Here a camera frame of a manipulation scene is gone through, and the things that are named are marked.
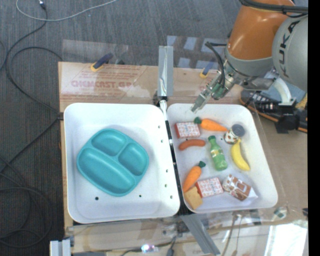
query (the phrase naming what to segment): white tray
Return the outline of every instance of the white tray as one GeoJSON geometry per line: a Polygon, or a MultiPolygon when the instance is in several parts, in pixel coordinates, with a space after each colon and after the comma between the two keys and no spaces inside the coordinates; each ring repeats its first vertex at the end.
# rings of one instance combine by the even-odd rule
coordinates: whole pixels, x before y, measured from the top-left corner
{"type": "Polygon", "coordinates": [[[199,180],[218,177],[222,183],[228,174],[232,174],[251,185],[258,198],[247,198],[244,201],[240,201],[224,192],[203,198],[203,204],[196,210],[193,210],[185,201],[186,206],[192,212],[199,214],[273,207],[278,201],[278,193],[250,111],[241,105],[206,104],[203,109],[193,113],[190,111],[191,106],[191,104],[177,103],[169,106],[167,110],[181,185],[183,185],[189,170],[197,165],[199,161],[203,161],[206,166],[202,168],[199,180]],[[179,144],[185,139],[177,138],[174,125],[178,122],[192,122],[195,117],[212,119],[227,128],[230,128],[235,123],[241,124],[245,129],[245,135],[241,140],[241,149],[251,170],[241,171],[234,164],[230,153],[231,145],[227,144],[223,139],[224,132],[210,132],[201,129],[199,138],[208,142],[210,135],[216,136],[216,141],[222,147],[228,162],[228,168],[223,171],[214,169],[209,143],[206,143],[204,147],[193,146],[183,151],[179,150],[179,144]]]}
{"type": "Polygon", "coordinates": [[[162,111],[149,104],[74,103],[64,111],[67,208],[78,223],[164,218],[180,207],[177,181],[162,111]],[[148,169],[125,196],[112,196],[85,179],[77,155],[98,131],[117,129],[148,153],[148,169]]]}

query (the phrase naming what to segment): bottle cap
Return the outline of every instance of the bottle cap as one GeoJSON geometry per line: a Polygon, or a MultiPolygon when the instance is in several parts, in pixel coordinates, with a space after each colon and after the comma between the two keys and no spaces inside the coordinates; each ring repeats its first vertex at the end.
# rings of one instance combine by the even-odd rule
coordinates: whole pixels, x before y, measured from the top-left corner
{"type": "Polygon", "coordinates": [[[216,136],[211,135],[211,136],[208,137],[208,141],[210,141],[210,140],[212,140],[212,139],[216,139],[216,136]]]}

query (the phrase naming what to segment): toy sausage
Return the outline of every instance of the toy sausage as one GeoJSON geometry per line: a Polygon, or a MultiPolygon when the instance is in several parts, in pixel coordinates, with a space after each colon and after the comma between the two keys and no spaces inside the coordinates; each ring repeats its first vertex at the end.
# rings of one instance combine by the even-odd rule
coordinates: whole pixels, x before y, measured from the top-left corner
{"type": "Polygon", "coordinates": [[[204,145],[206,145],[206,142],[203,139],[192,138],[180,143],[178,148],[182,151],[192,146],[203,147],[204,145]]]}

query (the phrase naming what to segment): black cable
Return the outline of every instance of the black cable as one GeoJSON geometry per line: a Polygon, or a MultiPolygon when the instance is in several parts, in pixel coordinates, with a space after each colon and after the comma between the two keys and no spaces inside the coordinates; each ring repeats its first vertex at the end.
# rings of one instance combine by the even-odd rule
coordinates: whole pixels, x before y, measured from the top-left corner
{"type": "Polygon", "coordinates": [[[213,47],[215,46],[226,46],[226,43],[217,43],[217,42],[210,42],[210,45],[212,45],[213,47]]]}
{"type": "MultiPolygon", "coordinates": [[[[172,251],[172,248],[173,246],[175,245],[175,242],[176,242],[176,239],[177,239],[177,236],[175,236],[170,242],[166,242],[166,243],[163,243],[163,244],[159,244],[157,245],[157,247],[165,247],[165,246],[168,246],[168,245],[171,245],[169,250],[172,251]]],[[[140,253],[142,250],[141,248],[135,248],[135,249],[129,249],[129,250],[126,250],[123,254],[121,254],[120,256],[124,256],[126,255],[127,253],[140,253]]]]}
{"type": "Polygon", "coordinates": [[[6,59],[7,59],[7,47],[5,45],[5,43],[3,41],[0,40],[0,45],[2,46],[2,48],[4,49],[4,58],[3,60],[0,62],[0,70],[2,69],[2,67],[4,66],[5,62],[6,62],[6,59]]]}
{"type": "MultiPolygon", "coordinates": [[[[46,19],[48,19],[48,13],[46,10],[45,5],[43,4],[43,2],[40,2],[40,6],[41,8],[45,11],[45,17],[46,19]]],[[[5,44],[0,41],[0,44],[2,45],[2,47],[4,48],[4,59],[0,64],[0,70],[5,66],[6,67],[6,72],[7,72],[7,76],[8,79],[13,83],[13,85],[18,88],[23,94],[25,94],[26,96],[28,96],[30,99],[32,99],[33,101],[38,102],[41,106],[44,106],[45,108],[49,109],[50,111],[56,113],[56,117],[53,121],[50,122],[50,124],[42,131],[40,132],[34,139],[32,139],[27,145],[25,145],[23,147],[22,150],[20,150],[10,161],[6,161],[3,157],[0,156],[0,162],[4,163],[4,166],[0,169],[0,177],[7,179],[8,181],[12,182],[14,185],[13,186],[9,186],[9,187],[4,187],[4,188],[0,188],[0,193],[2,192],[11,192],[11,191],[23,191],[26,192],[26,194],[28,195],[28,202],[27,202],[27,210],[24,209],[25,211],[25,216],[26,218],[23,218],[22,223],[18,224],[17,228],[14,228],[12,230],[7,231],[5,234],[1,234],[0,233],[0,244],[3,244],[5,246],[8,247],[12,247],[12,248],[16,248],[16,249],[25,249],[25,248],[29,248],[38,244],[42,244],[42,250],[44,253],[44,239],[45,237],[48,235],[48,233],[50,232],[50,230],[52,229],[52,225],[53,225],[53,213],[52,213],[52,209],[51,209],[51,204],[49,202],[49,200],[38,190],[28,187],[26,185],[26,182],[24,181],[24,178],[19,174],[19,172],[12,166],[11,162],[13,162],[14,159],[17,158],[17,156],[19,156],[22,152],[24,152],[30,145],[32,145],[37,139],[39,139],[45,132],[47,132],[55,123],[56,121],[58,121],[58,111],[56,109],[54,109],[53,107],[45,104],[44,102],[42,102],[41,100],[35,98],[34,96],[32,96],[30,93],[27,93],[16,81],[16,79],[13,76],[13,72],[12,72],[12,62],[15,59],[15,57],[26,51],[29,49],[42,49],[45,51],[48,51],[54,55],[56,55],[60,60],[62,60],[62,58],[55,53],[54,51],[48,49],[48,48],[44,48],[44,47],[38,47],[38,46],[30,46],[30,47],[26,47],[23,49],[20,49],[19,51],[17,51],[12,58],[9,58],[11,51],[17,46],[17,44],[19,42],[21,42],[23,39],[29,37],[30,35],[36,33],[37,31],[41,30],[45,24],[47,22],[45,21],[41,26],[39,26],[38,28],[36,28],[35,30],[29,32],[28,34],[24,35],[23,37],[21,37],[20,39],[18,39],[11,47],[9,50],[7,50],[5,44]],[[12,172],[18,177],[19,181],[14,180],[13,178],[11,178],[8,175],[5,175],[4,169],[6,167],[9,167],[12,172]],[[42,202],[45,203],[45,206],[47,208],[47,216],[44,214],[44,212],[42,211],[42,208],[40,207],[40,204],[37,202],[35,196],[37,196],[38,198],[41,199],[42,202]],[[25,226],[28,222],[28,219],[30,217],[30,213],[31,213],[31,207],[32,207],[32,203],[35,205],[36,208],[36,212],[39,215],[39,223],[41,223],[43,225],[43,232],[35,232],[33,230],[29,230],[26,229],[25,226]],[[8,239],[14,235],[17,234],[21,234],[21,233],[27,233],[28,237],[30,235],[33,235],[34,237],[36,237],[36,240],[33,240],[32,242],[29,243],[25,243],[25,244],[13,244],[13,243],[9,243],[7,241],[5,241],[4,239],[8,239]]]]}
{"type": "Polygon", "coordinates": [[[278,5],[256,2],[253,0],[239,0],[243,6],[253,7],[257,9],[263,9],[268,11],[280,12],[283,14],[296,13],[296,14],[308,14],[308,7],[304,6],[290,6],[290,5],[278,5]]]}
{"type": "Polygon", "coordinates": [[[303,17],[303,16],[307,16],[307,14],[298,14],[298,15],[288,15],[287,14],[287,16],[289,17],[289,18],[301,18],[301,17],[303,17]]]}
{"type": "Polygon", "coordinates": [[[52,50],[50,50],[50,49],[48,49],[48,48],[40,47],[40,46],[30,46],[30,47],[26,47],[26,48],[23,48],[23,49],[19,50],[18,52],[16,52],[16,53],[12,56],[12,58],[7,61],[7,63],[8,63],[8,64],[7,64],[7,75],[8,75],[8,77],[9,77],[10,81],[14,84],[14,86],[17,87],[23,94],[27,95],[30,99],[32,99],[32,100],[40,103],[41,105],[45,106],[47,109],[50,109],[51,111],[53,111],[53,112],[55,112],[55,113],[58,113],[58,111],[57,111],[56,109],[54,109],[53,107],[49,106],[48,104],[42,102],[41,100],[33,97],[31,94],[29,94],[28,92],[26,92],[26,91],[17,83],[17,81],[15,80],[15,78],[14,78],[13,75],[12,75],[12,61],[14,60],[14,58],[15,58],[18,54],[20,54],[20,53],[22,53],[22,52],[24,52],[24,51],[26,51],[26,50],[29,50],[29,49],[42,49],[42,50],[48,51],[48,52],[56,55],[60,60],[62,60],[62,57],[60,57],[57,53],[55,53],[54,51],[52,51],[52,50]]]}
{"type": "Polygon", "coordinates": [[[212,46],[212,44],[210,42],[207,41],[204,45],[206,47],[208,47],[211,51],[213,51],[213,53],[214,53],[214,55],[216,57],[218,65],[219,65],[219,67],[221,69],[221,77],[219,79],[219,84],[221,85],[221,87],[224,87],[225,83],[226,83],[226,77],[225,77],[225,69],[224,69],[224,63],[222,61],[222,58],[219,55],[219,53],[214,49],[214,47],[212,46]]]}
{"type": "Polygon", "coordinates": [[[175,243],[176,243],[176,239],[177,239],[177,237],[175,236],[175,237],[173,238],[173,241],[172,241],[172,244],[171,244],[170,248],[169,248],[168,251],[166,252],[166,256],[173,256],[173,255],[174,255],[175,251],[173,250],[173,247],[174,247],[174,245],[175,245],[175,243]]]}

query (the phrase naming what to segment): gray carpet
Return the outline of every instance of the gray carpet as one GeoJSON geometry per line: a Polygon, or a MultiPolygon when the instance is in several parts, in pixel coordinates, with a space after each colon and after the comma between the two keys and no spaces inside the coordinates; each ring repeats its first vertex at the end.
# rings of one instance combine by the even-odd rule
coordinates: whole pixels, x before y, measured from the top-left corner
{"type": "MultiPolygon", "coordinates": [[[[44,1],[49,19],[106,2],[44,1]]],[[[28,15],[46,17],[38,0],[20,0],[18,6],[28,15]]],[[[225,40],[240,6],[237,0],[118,0],[47,22],[12,48],[0,70],[0,255],[49,255],[49,242],[64,237],[57,63],[60,57],[91,61],[79,52],[68,54],[64,40],[150,47],[148,55],[156,56],[168,36],[225,40]]],[[[44,22],[21,14],[16,1],[2,0],[0,24],[1,65],[4,46],[8,51],[44,22]]],[[[157,58],[137,54],[129,64],[157,65],[157,58]]]]}

